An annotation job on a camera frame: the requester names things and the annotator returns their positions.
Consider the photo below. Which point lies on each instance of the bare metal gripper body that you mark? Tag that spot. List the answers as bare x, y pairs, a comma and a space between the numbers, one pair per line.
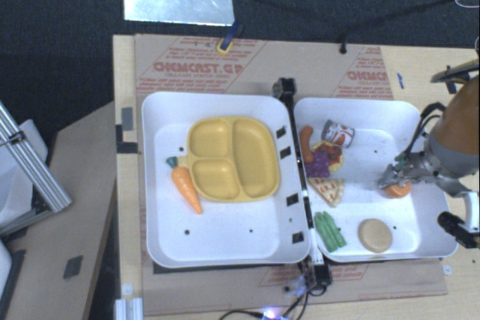
419, 165

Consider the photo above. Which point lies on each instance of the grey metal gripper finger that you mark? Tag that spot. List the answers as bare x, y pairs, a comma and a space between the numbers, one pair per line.
385, 178
402, 181

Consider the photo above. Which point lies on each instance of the orange round toy fruit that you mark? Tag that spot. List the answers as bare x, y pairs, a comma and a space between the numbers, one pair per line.
398, 192

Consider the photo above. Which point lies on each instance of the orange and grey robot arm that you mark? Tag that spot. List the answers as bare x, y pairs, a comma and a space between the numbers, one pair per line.
459, 116

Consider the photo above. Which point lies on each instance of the white plastic tray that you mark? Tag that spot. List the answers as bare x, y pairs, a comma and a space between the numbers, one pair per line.
225, 232
375, 176

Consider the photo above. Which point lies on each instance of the pizza slice with lattice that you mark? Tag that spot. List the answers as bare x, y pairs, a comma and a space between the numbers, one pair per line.
330, 191

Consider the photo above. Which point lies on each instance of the yellow pizza with red toppings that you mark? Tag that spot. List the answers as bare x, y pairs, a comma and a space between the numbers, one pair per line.
333, 153

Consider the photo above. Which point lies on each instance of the beige round biscuit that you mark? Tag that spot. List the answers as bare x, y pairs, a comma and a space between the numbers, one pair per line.
375, 236

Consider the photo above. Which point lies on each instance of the red and white can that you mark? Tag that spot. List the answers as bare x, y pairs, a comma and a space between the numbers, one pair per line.
339, 133

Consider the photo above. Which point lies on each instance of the purple grapes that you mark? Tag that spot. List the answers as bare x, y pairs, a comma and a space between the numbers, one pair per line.
318, 165

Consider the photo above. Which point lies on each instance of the green asparagus bundle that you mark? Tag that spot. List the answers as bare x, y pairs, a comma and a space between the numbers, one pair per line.
329, 232

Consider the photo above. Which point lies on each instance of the thin black and white rod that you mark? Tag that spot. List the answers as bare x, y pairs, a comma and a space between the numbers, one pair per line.
300, 168

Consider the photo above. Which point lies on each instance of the red sausage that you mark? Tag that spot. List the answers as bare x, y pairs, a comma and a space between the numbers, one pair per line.
306, 140

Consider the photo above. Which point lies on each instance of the yellow divided plate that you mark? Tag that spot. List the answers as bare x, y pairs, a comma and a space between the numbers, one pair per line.
240, 157

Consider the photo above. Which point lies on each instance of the brown cardboard board red print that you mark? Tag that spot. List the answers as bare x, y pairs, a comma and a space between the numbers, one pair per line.
247, 60

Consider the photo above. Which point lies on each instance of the orange carrot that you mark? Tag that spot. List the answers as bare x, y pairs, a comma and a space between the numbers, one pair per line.
184, 185

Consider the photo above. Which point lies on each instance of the black cylinder on white bracket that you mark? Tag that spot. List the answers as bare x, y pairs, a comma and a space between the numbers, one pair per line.
455, 225

